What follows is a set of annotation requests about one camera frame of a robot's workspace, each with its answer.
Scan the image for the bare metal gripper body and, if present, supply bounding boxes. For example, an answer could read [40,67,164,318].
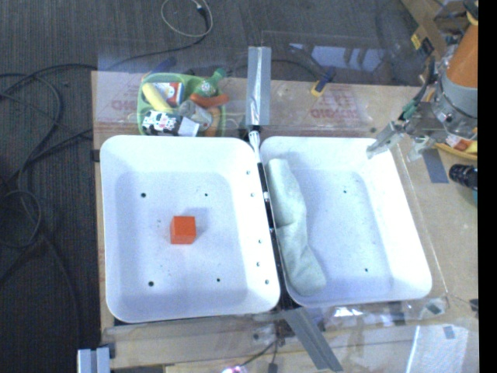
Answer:
[399,100,478,140]

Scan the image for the yellow divided plate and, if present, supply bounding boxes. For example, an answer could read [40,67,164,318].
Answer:
[434,137,479,162]

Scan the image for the brown cardboard board, red print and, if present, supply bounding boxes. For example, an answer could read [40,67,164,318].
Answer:
[90,70,479,369]

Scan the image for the white plastic tray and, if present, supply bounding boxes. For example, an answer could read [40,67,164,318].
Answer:
[259,135,433,309]
[99,134,282,324]

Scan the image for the brown cardboard box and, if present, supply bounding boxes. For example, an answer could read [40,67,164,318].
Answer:
[394,0,479,56]

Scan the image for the pale green cloth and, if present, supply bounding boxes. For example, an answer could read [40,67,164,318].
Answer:
[267,158,328,298]

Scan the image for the orange carrot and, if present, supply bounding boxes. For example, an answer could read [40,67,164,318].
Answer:
[189,92,231,109]

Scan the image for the green bottle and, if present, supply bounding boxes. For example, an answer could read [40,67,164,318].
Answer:
[191,67,228,97]

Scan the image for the grey can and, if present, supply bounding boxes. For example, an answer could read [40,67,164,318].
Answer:
[178,99,214,130]

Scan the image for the small white packet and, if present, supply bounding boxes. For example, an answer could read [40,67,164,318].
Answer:
[178,117,200,138]

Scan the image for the white red blue carton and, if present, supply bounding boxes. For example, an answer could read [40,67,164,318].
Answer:
[155,81,186,107]

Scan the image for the orange cube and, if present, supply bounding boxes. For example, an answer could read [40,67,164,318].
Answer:
[169,215,197,246]

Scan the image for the black and white carton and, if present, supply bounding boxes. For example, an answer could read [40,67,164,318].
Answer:
[141,110,183,137]

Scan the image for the yellow banana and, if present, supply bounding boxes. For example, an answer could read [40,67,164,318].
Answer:
[141,82,172,113]

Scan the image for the green divided plate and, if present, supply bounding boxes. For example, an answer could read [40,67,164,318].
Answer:
[136,71,228,138]

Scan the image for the black cylinder on white bracket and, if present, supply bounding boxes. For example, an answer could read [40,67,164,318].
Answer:
[449,163,479,190]

